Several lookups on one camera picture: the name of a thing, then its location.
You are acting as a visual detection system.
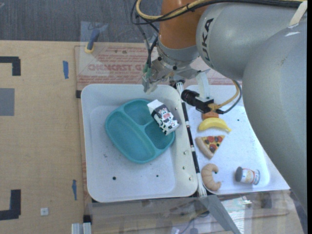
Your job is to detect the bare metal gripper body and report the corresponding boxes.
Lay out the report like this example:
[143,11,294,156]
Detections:
[149,56,198,84]

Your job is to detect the white cow print carton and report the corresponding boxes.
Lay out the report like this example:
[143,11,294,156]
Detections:
[146,99,180,136]

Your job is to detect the brown cardboard board red print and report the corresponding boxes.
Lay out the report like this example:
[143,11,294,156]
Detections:
[74,45,244,206]

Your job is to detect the teal divided plate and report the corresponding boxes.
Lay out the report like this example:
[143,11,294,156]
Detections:
[104,98,176,165]

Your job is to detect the orange carrot piece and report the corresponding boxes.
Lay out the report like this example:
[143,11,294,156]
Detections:
[201,111,220,120]

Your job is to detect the thin black and white rod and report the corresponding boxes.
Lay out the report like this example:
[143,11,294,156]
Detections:
[175,80,208,198]

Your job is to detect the yellow banana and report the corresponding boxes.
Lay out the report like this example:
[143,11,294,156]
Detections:
[197,117,233,134]

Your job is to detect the pizza slice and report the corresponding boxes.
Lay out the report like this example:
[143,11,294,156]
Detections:
[195,135,226,160]

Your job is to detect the white plastic tray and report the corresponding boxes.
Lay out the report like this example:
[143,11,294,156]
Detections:
[80,83,199,203]
[180,83,291,196]

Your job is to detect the tan croissant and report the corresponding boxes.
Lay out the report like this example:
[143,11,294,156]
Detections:
[200,163,222,192]

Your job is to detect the small white can grey lid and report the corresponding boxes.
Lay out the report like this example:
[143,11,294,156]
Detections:
[234,166,261,186]

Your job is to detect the black cylinder on white bracket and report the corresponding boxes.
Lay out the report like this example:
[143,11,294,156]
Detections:
[181,71,215,114]

